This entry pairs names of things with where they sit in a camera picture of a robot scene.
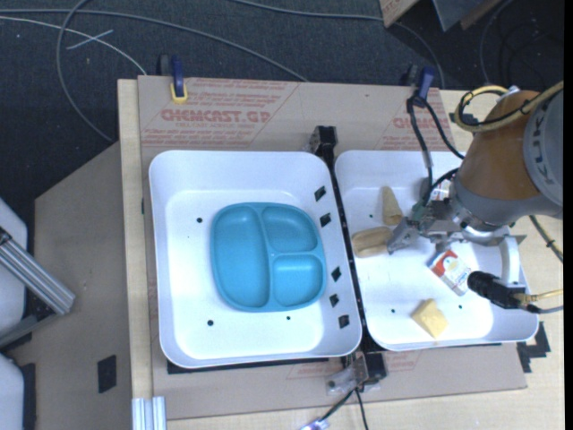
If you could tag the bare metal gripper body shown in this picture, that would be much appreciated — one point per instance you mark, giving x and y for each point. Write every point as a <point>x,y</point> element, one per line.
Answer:
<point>441,224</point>

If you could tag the tan toy bread roll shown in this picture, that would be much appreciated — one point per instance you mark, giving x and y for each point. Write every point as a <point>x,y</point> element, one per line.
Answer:
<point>369,241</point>

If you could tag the white plastic tray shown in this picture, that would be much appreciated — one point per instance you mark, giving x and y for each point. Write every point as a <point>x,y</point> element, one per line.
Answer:
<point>403,303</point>
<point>188,258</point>

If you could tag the yellow toy cheese wedge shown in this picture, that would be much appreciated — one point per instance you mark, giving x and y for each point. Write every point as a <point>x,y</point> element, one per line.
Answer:
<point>430,317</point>

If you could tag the white and red carton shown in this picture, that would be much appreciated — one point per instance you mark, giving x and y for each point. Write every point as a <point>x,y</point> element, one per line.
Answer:
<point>450,269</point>

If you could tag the small white and red packet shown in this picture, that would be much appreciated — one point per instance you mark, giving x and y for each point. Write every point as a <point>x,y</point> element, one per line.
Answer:
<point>442,193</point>

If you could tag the brown cardboard board red print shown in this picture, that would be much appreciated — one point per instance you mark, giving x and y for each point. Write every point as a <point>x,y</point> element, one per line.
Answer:
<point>277,110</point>

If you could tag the black cylinder on white bracket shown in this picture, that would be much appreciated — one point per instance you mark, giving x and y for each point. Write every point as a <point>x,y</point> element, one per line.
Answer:
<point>490,287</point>

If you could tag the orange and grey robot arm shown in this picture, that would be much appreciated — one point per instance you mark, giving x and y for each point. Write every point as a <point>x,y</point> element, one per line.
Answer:
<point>501,173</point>

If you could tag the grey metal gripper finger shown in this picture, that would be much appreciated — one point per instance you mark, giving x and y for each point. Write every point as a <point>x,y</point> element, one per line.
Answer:
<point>443,242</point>
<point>403,235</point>

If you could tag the tan toy cone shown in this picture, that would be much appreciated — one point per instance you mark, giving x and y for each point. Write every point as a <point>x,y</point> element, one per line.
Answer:
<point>390,206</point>

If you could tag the blue divided plate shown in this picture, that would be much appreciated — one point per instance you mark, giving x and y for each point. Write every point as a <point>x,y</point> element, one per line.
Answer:
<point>250,258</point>

